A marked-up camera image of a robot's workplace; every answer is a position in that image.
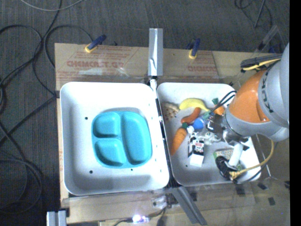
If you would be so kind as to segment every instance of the yellow banana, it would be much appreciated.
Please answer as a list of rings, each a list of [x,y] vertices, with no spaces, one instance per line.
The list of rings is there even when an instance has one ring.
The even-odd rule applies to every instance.
[[[179,109],[183,110],[189,107],[199,107],[204,111],[209,111],[209,109],[205,106],[204,102],[201,99],[196,98],[188,98],[181,102]]]

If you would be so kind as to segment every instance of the carrot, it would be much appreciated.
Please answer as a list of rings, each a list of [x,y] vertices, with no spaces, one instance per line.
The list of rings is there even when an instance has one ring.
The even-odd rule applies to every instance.
[[[200,112],[201,112],[201,108],[200,107],[194,108],[194,110],[193,110],[193,112],[192,112],[191,115],[186,116],[186,117],[184,117],[184,118],[181,119],[181,123],[186,122],[186,123],[189,124],[189,123],[193,122],[196,118],[198,118]]]
[[[174,155],[175,152],[179,149],[181,143],[183,142],[183,140],[185,139],[187,135],[187,130],[183,127],[179,128],[175,135],[174,135],[174,139],[173,139],[173,143],[172,146],[170,148],[170,154]]]
[[[220,106],[213,111],[215,114],[222,115],[225,112],[225,108]]]

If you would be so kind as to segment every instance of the blue tray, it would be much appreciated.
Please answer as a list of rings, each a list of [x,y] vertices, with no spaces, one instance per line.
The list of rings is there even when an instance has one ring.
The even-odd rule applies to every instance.
[[[145,164],[152,154],[147,121],[138,113],[110,111],[92,122],[95,157],[109,168],[133,168]]]

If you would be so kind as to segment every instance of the blue clamp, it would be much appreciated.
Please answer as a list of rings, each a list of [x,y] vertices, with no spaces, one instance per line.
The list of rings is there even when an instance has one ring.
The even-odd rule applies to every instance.
[[[189,58],[195,59],[197,57],[197,51],[199,48],[200,41],[201,41],[201,39],[198,38],[196,40],[193,40],[191,43],[189,43],[187,45],[186,49],[190,49]]]
[[[88,44],[85,47],[86,52],[91,53],[93,50],[95,50],[97,48],[97,45],[102,44],[106,38],[107,38],[107,36],[102,35],[102,36],[98,37],[97,39],[95,39],[92,43]]]

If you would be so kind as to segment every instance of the white cable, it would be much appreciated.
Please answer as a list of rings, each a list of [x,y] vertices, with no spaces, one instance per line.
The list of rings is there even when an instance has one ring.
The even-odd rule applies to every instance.
[[[82,2],[82,1],[84,1],[84,0],[79,0],[79,1],[77,1],[77,2],[75,2],[75,3],[72,3],[71,5],[69,5],[69,6],[67,6],[67,7],[59,8],[59,9],[44,9],[44,8],[39,8],[39,7],[36,7],[36,6],[34,6],[34,5],[32,5],[32,4],[28,3],[28,2],[26,2],[26,1],[24,1],[24,0],[20,0],[20,1],[23,2],[23,3],[25,3],[25,4],[28,5],[28,6],[32,7],[32,8],[38,9],[38,10],[47,11],[47,12],[56,12],[56,11],[59,11],[59,10],[64,10],[64,9],[67,9],[67,8],[71,8],[71,7],[73,7],[74,5],[80,3],[80,2]]]

